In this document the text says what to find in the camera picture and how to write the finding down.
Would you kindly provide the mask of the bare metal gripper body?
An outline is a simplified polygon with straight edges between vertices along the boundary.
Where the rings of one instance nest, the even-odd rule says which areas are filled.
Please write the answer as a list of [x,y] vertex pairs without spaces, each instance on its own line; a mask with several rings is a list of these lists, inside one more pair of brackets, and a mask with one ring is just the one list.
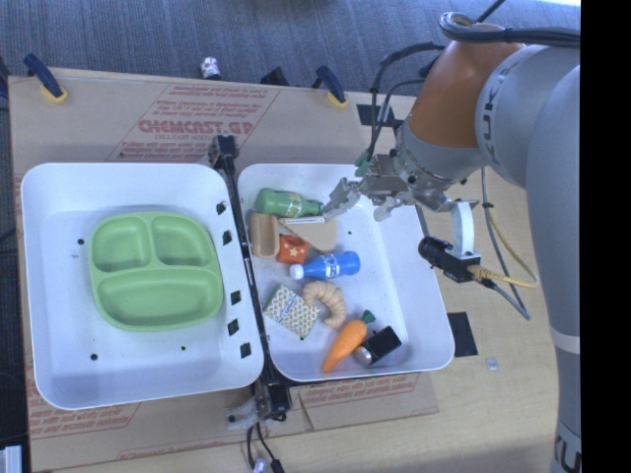
[[451,185],[448,179],[419,167],[412,159],[379,154],[372,158],[364,175],[362,193],[372,202],[377,197],[406,194],[408,206],[440,212],[452,203],[446,195]]

